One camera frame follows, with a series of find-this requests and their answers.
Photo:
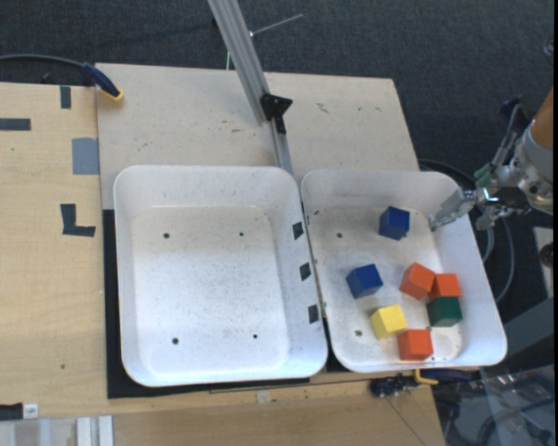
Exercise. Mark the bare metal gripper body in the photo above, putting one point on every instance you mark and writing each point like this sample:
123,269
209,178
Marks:
523,188

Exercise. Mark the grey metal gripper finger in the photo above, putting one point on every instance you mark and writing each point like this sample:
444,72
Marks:
485,221
452,207

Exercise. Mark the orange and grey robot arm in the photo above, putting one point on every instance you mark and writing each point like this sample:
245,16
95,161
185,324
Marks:
541,142

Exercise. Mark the blue cube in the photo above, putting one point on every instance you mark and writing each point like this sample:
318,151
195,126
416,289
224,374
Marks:
394,223
363,280

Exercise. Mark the orange cube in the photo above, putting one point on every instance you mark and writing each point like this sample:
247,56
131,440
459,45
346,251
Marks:
447,286
415,344
416,280

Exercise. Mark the white plastic tray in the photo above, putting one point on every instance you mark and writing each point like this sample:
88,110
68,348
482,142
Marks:
353,193
209,286

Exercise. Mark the green cube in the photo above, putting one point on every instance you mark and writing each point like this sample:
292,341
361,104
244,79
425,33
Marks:
444,312

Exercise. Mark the yellow cube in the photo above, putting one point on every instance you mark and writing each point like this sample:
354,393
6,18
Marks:
388,321

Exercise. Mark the pale wood board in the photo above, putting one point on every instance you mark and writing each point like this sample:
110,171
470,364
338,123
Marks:
190,119

